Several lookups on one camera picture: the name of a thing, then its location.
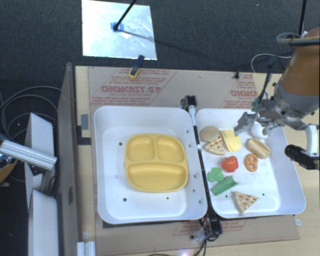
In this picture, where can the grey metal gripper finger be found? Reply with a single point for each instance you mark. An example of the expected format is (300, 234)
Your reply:
(268, 125)
(246, 122)

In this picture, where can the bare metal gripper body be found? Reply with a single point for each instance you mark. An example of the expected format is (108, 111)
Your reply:
(277, 113)

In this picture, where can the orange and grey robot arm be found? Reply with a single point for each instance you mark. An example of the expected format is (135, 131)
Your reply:
(302, 72)

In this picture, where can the white egg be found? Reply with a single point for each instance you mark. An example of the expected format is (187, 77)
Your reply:
(257, 131)

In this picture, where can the yellow cheese slice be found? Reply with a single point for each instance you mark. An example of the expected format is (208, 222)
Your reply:
(232, 141)

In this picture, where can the tan hot dog bun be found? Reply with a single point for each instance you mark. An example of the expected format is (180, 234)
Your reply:
(258, 148)

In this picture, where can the tan round biscuit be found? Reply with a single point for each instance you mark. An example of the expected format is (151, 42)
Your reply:
(209, 133)

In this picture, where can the pizza slice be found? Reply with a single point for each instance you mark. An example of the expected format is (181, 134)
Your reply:
(216, 147)
(243, 201)

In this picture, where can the orange pretzel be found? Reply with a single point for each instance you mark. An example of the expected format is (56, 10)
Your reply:
(250, 162)

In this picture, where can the red bell pepper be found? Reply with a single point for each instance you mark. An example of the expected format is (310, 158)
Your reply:
(229, 164)

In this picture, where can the thin black and white rod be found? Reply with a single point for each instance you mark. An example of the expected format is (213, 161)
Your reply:
(199, 147)

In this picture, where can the brown cardboard board red print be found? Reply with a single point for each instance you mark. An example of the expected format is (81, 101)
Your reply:
(205, 87)

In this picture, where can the white plastic tray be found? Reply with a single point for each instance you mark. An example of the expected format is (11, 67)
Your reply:
(110, 175)
(275, 185)

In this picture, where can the green broccoli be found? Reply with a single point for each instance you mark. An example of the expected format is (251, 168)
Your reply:
(215, 175)

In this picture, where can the green celery stick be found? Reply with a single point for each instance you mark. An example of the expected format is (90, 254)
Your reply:
(223, 186)

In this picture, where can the yellow divided plate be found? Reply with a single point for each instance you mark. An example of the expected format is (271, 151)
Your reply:
(156, 162)

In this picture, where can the black cylinder on white bracket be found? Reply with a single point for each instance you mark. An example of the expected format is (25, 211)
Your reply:
(298, 153)

